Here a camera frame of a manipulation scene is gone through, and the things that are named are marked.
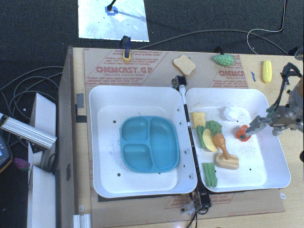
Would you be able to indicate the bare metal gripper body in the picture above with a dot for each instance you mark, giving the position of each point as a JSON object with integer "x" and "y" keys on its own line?
{"x": 283, "y": 119}

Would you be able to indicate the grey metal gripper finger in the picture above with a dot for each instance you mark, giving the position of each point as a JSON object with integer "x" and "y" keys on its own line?
{"x": 257, "y": 120}
{"x": 254, "y": 129}

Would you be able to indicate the red orange pepper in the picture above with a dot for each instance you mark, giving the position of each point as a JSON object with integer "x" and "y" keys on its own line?
{"x": 241, "y": 133}

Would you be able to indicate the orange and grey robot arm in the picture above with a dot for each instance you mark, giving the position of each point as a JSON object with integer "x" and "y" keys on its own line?
{"x": 299, "y": 92}

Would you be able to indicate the white crumpled ball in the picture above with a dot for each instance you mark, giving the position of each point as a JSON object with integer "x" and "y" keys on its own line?
{"x": 232, "y": 113}

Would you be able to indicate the white plastic tray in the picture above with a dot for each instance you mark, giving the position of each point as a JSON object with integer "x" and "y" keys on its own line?
{"x": 263, "y": 160}
{"x": 107, "y": 139}

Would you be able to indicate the orange chicken drumstick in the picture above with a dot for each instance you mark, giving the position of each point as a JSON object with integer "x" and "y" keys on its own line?
{"x": 220, "y": 141}

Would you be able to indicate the green broccoli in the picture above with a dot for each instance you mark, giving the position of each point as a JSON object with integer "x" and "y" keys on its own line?
{"x": 214, "y": 126}

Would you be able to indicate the tan bread roll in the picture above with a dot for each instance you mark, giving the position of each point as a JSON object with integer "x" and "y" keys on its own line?
{"x": 231, "y": 163}

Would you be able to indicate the yellow fruit slice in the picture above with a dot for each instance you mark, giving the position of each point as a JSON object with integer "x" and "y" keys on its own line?
{"x": 209, "y": 142}

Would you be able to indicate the yellow corn cob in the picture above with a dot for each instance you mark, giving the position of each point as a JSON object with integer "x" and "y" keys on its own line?
{"x": 267, "y": 71}

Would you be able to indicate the yellow cheese wedge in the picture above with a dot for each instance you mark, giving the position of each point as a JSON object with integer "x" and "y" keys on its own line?
{"x": 198, "y": 119}

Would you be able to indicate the green asparagus bundle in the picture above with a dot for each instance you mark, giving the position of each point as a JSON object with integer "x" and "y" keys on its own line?
{"x": 210, "y": 174}

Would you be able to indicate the thin black and white rod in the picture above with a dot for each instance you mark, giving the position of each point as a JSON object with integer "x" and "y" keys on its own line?
{"x": 190, "y": 129}

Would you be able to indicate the green grapes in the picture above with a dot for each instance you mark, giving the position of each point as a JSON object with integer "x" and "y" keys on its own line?
{"x": 224, "y": 59}

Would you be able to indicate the tan bread slice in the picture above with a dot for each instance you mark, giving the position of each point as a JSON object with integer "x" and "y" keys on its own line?
{"x": 184, "y": 65}

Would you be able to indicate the blue divided plate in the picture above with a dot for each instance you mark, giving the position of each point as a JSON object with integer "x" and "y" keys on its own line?
{"x": 150, "y": 145}

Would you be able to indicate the brown cardboard board red print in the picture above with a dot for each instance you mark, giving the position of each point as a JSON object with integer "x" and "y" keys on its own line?
{"x": 152, "y": 63}

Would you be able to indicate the purple grapes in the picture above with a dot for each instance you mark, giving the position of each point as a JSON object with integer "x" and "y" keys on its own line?
{"x": 21, "y": 164}

